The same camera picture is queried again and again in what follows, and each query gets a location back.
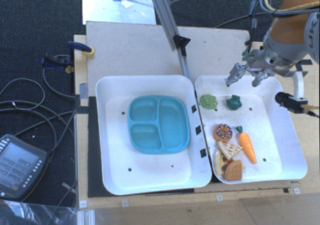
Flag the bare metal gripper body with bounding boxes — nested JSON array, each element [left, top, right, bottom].
[[246, 49, 297, 78]]

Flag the dark green broccoli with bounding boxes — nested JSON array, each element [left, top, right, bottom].
[[226, 94, 243, 111]]

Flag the green grapes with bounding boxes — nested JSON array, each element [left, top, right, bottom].
[[199, 93, 219, 111]]

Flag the white plastic tray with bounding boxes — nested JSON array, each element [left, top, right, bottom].
[[194, 73, 309, 185], [95, 74, 213, 196]]

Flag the brown doughnut with sprinkles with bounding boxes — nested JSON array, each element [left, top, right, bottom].
[[212, 123, 234, 143]]

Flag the orange carrot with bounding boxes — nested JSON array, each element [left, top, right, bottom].
[[235, 125, 258, 165]]

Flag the tan lattice pie slice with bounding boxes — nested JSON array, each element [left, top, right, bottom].
[[216, 140, 244, 161]]

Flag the blue divided plate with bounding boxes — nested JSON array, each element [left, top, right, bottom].
[[127, 95, 190, 155]]

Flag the pepperoni pizza slice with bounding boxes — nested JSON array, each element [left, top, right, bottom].
[[213, 149, 235, 177]]

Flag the orange waffle biscuit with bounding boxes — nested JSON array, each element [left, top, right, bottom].
[[224, 159, 244, 182]]

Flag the pale wood board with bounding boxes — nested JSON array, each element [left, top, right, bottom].
[[85, 20, 252, 100]]

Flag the black cylinder on white bracket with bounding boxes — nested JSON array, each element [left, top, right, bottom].
[[274, 59, 313, 115]]

